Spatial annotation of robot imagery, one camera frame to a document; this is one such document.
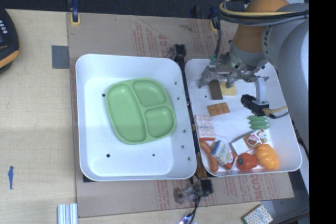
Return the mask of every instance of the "green toy plate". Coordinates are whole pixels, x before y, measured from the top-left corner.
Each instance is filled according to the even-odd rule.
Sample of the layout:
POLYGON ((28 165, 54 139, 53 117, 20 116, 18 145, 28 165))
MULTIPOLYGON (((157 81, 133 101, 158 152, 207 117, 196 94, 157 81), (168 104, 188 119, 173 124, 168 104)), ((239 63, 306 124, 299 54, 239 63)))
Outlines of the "green toy plate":
POLYGON ((127 144, 142 144, 170 135, 176 116, 169 96, 156 80, 121 81, 105 94, 107 113, 118 138, 127 144))

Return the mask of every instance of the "yellow sponge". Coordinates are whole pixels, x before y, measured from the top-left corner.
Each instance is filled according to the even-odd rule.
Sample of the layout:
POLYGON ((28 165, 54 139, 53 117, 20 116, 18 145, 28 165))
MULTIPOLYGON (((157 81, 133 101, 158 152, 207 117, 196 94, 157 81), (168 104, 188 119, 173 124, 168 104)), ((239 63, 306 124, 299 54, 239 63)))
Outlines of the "yellow sponge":
POLYGON ((221 88, 222 95, 236 95, 236 86, 233 84, 230 88, 226 87, 226 81, 220 82, 219 87, 221 88))

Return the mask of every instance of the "white tray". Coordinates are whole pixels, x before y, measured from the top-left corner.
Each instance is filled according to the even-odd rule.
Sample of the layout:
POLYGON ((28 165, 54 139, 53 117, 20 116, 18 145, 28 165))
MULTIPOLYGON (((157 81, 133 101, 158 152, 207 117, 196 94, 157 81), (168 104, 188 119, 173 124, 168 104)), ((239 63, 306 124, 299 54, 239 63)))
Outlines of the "white tray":
POLYGON ((196 171, 196 155, 183 79, 166 58, 88 54, 76 63, 80 167, 95 181, 186 179, 196 171), (174 132, 157 141, 130 145, 120 141, 109 121, 104 97, 114 83, 157 80, 176 115, 174 132))
MULTIPOLYGON (((200 89, 197 80, 201 78, 201 74, 205 67, 209 65, 208 59, 193 59, 188 61, 185 67, 188 91, 190 95, 191 108, 194 115, 209 115, 208 105, 226 102, 228 104, 229 113, 212 117, 216 140, 222 140, 231 143, 238 137, 253 131, 250 128, 248 116, 253 115, 252 112, 245 108, 240 99, 243 94, 256 96, 256 87, 254 83, 247 83, 243 80, 235 82, 237 94, 235 96, 224 95, 222 100, 212 100, 208 85, 203 85, 200 89)), ((266 64, 265 69, 260 70, 257 76, 269 76, 266 81, 266 100, 270 104, 270 109, 277 109, 286 105, 282 95, 280 83, 276 71, 272 65, 266 64)), ((290 172, 300 168, 302 157, 299 144, 296 138, 293 125, 289 115, 282 118, 272 120, 268 118, 269 129, 266 133, 270 137, 268 143, 279 155, 280 165, 275 170, 268 170, 260 165, 250 171, 241 171, 237 167, 228 171, 220 167, 215 173, 209 169, 207 156, 201 150, 203 165, 206 170, 214 176, 231 176, 231 175, 247 175, 247 174, 263 174, 274 172, 290 172)))

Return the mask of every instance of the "brown cracker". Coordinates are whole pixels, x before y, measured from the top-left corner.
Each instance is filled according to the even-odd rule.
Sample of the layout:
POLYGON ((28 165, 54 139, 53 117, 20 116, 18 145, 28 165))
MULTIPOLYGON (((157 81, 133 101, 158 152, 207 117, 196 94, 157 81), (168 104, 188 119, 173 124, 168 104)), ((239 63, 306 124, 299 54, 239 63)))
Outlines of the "brown cracker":
POLYGON ((227 106, 227 103, 219 103, 219 104, 212 104, 212 105, 208 105, 206 107, 208 109, 208 112, 210 114, 210 116, 217 116, 217 115, 221 115, 221 114, 225 114, 225 113, 229 113, 230 109, 227 106))

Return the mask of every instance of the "black tool with yellow handle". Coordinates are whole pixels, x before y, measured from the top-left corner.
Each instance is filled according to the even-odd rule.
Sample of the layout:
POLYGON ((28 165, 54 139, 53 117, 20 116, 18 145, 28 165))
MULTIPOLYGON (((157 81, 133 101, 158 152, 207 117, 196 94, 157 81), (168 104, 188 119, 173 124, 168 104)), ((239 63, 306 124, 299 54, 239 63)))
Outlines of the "black tool with yellow handle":
POLYGON ((0 74, 12 65, 20 50, 13 21, 7 11, 0 6, 0 74))

